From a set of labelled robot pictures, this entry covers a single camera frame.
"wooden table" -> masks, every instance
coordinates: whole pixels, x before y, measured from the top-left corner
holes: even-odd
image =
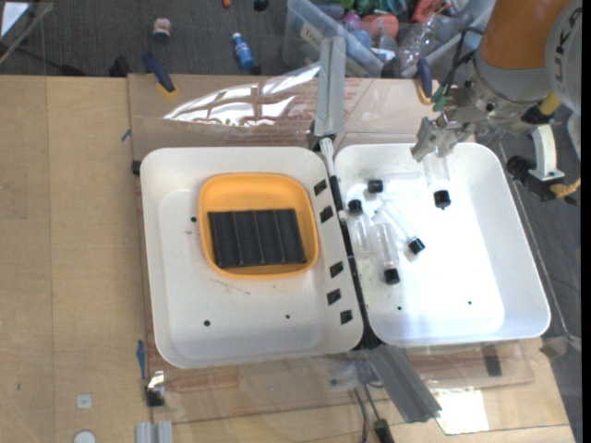
[[[133,442],[153,415],[136,356],[146,313],[127,82],[2,76],[0,101],[0,441],[87,429]],[[491,428],[516,429],[446,437],[434,420],[400,422],[396,441],[573,441],[539,340],[524,348],[535,381],[481,391]],[[360,426],[351,402],[178,424],[174,442],[354,442]]]

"black cable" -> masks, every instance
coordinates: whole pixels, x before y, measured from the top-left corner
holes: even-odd
[[[459,66],[462,64],[467,63],[472,56],[476,53],[476,50],[470,51],[469,53],[464,54],[464,56],[460,57],[462,53],[462,47],[464,46],[464,38],[466,33],[474,32],[476,34],[484,34],[484,31],[479,30],[478,28],[468,27],[462,30],[460,33],[460,41],[458,42],[457,46],[455,47],[455,53],[453,54],[452,59],[452,68],[450,72],[443,78],[441,85],[445,87],[444,94],[447,95],[453,85],[453,80],[455,79],[455,71],[458,69]]]
[[[57,70],[59,70],[64,76],[72,76],[72,77],[83,77],[86,76],[86,74],[84,74],[84,72],[82,72],[80,69],[76,69],[75,67],[72,66],[68,66],[66,64],[62,64],[59,65],[53,61],[50,61],[48,59],[45,59],[44,57],[39,56],[36,53],[33,53],[31,51],[28,51],[20,46],[15,48],[15,51],[18,51],[19,53],[23,53],[26,55],[29,55],[30,57],[37,59],[39,61],[44,62],[45,64],[51,66],[51,67],[55,67]]]
[[[355,393],[355,398],[357,400],[357,403],[359,404],[359,408],[361,409],[361,413],[363,414],[363,430],[361,433],[361,443],[366,443],[368,441],[368,433],[369,433],[368,409],[366,408],[366,404],[363,403],[363,401],[361,400],[361,397],[359,396],[359,392],[357,391],[357,388],[354,388],[353,392]]]
[[[369,401],[369,404],[371,405],[371,408],[373,409],[373,413],[374,413],[374,415],[376,415],[376,419],[379,420],[380,419],[380,414],[378,413],[378,409],[376,408],[376,403],[371,398],[371,392],[369,392],[369,388],[368,388],[368,383],[367,382],[364,382],[363,383],[363,388],[366,390],[366,395],[368,396],[368,401]]]

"clear plastic bin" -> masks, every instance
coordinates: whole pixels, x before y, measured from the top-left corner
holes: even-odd
[[[483,25],[495,0],[458,0],[462,8],[470,8],[475,15],[473,24]],[[384,63],[375,53],[364,47],[335,19],[321,12],[309,0],[287,0],[287,20],[283,48],[283,61],[292,68],[305,66],[318,60],[320,40],[324,37],[342,36],[347,46],[346,74],[349,77],[379,78]],[[435,63],[459,41],[459,34],[435,49],[427,56]],[[414,67],[403,72],[403,77],[415,74]]]

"clear plastic bottle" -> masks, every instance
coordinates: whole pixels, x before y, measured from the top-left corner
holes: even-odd
[[[378,37],[376,38],[376,47],[384,51],[391,51],[392,56],[396,56],[398,51],[398,43],[396,40],[388,34],[388,31],[384,28],[384,23],[381,18],[378,18],[378,25],[380,30],[378,31]]]
[[[440,156],[437,151],[427,154],[422,161],[427,178],[427,186],[433,194],[435,207],[445,210],[452,204],[450,198],[450,172],[447,168],[447,158]]]
[[[398,48],[401,69],[404,71],[416,65],[416,62],[431,53],[437,46],[435,40],[435,19],[431,17],[425,23],[415,23],[406,33]]]
[[[381,278],[388,285],[394,285],[400,282],[396,233],[381,215],[374,215],[372,220],[374,225],[369,230],[369,247],[380,269]]]
[[[425,244],[394,202],[385,200],[376,209],[376,213],[381,215],[392,226],[396,235],[404,241],[414,255],[425,249]]]
[[[367,258],[371,255],[368,240],[371,220],[363,211],[361,200],[351,200],[347,207],[349,208],[349,236],[351,237],[353,254],[357,259]]]

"black bottle cap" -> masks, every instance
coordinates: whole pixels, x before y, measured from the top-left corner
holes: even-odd
[[[425,249],[425,245],[420,240],[420,238],[415,238],[408,244],[408,248],[413,252],[413,254],[420,253],[423,249]]]
[[[363,205],[361,204],[361,200],[355,198],[351,200],[347,206],[349,207],[349,213],[351,215],[361,215],[361,213],[363,213]]]
[[[384,271],[384,279],[388,285],[394,285],[400,282],[400,276],[398,275],[398,269],[386,269]]]
[[[380,179],[372,179],[368,182],[368,192],[370,194],[379,194],[384,191],[384,183]]]
[[[438,209],[445,209],[452,204],[450,193],[447,190],[438,190],[433,194],[433,198],[435,198],[435,207]]]

